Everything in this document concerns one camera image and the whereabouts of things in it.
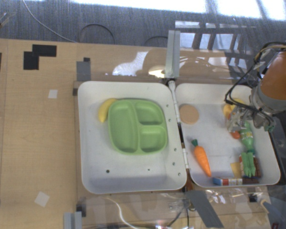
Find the wooden table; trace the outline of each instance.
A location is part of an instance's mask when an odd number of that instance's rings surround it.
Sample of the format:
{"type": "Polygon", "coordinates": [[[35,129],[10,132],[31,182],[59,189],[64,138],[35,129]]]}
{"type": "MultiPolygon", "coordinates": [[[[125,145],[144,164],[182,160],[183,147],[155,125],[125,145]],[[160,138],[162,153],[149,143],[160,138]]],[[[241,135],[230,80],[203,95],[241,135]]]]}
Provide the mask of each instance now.
{"type": "MultiPolygon", "coordinates": [[[[77,80],[76,62],[90,58],[92,80],[159,82],[148,72],[151,67],[165,64],[166,50],[0,39],[0,53],[0,229],[63,228],[63,214],[74,212],[81,196],[86,197],[89,213],[83,218],[84,225],[121,222],[114,202],[78,190],[72,95],[77,80]],[[31,52],[33,44],[56,45],[57,55],[39,57],[39,70],[24,70],[24,52],[31,52]],[[57,90],[56,98],[49,98],[50,90],[57,90]],[[35,203],[39,192],[49,196],[44,207],[35,203]]],[[[214,68],[195,62],[198,56],[225,57],[223,52],[184,51],[181,55],[193,59],[181,69],[180,82],[231,83],[224,65],[218,67],[219,71],[212,71],[214,68]]],[[[172,194],[110,198],[120,204],[127,221],[156,217],[169,221],[175,217],[168,206],[176,200],[172,194]]],[[[225,213],[220,204],[214,208],[228,228],[269,226],[266,213],[257,203],[231,204],[225,207],[225,213]]],[[[190,216],[193,225],[203,224],[196,212],[190,216]]],[[[184,221],[177,222],[176,228],[184,221]]]]}

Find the orange toy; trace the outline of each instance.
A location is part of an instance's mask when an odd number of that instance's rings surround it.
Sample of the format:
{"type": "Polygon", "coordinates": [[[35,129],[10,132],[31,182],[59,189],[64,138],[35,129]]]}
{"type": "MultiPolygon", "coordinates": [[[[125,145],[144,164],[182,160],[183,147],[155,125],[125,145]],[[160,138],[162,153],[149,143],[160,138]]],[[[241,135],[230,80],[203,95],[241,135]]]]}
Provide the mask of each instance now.
{"type": "Polygon", "coordinates": [[[194,149],[194,156],[196,157],[198,164],[200,165],[200,167],[202,168],[202,170],[204,170],[204,172],[211,177],[212,173],[211,173],[211,169],[210,169],[210,165],[209,165],[209,160],[208,157],[206,156],[205,150],[203,147],[198,146],[198,141],[197,139],[194,139],[192,141],[192,144],[194,145],[195,149],[194,149]]]}

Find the white sticker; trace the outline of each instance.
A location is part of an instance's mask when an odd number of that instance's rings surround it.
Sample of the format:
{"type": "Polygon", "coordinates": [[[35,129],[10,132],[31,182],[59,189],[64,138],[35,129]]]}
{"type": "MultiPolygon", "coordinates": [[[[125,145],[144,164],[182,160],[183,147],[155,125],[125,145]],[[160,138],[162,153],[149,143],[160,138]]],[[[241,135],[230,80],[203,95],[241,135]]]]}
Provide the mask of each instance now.
{"type": "Polygon", "coordinates": [[[36,199],[35,199],[35,203],[42,206],[42,207],[46,207],[48,201],[49,201],[50,196],[46,195],[43,192],[39,192],[39,194],[37,195],[36,199]]]}
{"type": "Polygon", "coordinates": [[[48,98],[57,98],[58,90],[50,90],[48,98]]]}

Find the toy bottle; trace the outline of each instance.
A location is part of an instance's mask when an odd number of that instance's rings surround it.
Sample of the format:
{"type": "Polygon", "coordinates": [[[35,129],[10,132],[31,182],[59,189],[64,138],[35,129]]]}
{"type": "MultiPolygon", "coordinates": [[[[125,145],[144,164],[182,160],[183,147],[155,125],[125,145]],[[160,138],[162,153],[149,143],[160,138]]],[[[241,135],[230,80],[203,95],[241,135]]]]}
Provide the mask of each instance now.
{"type": "Polygon", "coordinates": [[[239,131],[240,139],[242,143],[246,146],[247,152],[254,154],[254,148],[253,148],[253,134],[250,128],[250,124],[245,121],[245,129],[241,129],[239,131]]]}

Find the green plate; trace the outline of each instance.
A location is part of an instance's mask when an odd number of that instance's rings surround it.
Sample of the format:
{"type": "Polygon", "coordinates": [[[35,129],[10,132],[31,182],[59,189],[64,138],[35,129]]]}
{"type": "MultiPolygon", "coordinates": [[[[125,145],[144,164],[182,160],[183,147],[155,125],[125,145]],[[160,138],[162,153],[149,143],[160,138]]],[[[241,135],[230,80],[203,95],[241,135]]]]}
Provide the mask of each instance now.
{"type": "Polygon", "coordinates": [[[114,102],[108,112],[109,137],[123,154],[156,153],[167,145],[167,127],[159,105],[141,99],[114,102]]]}

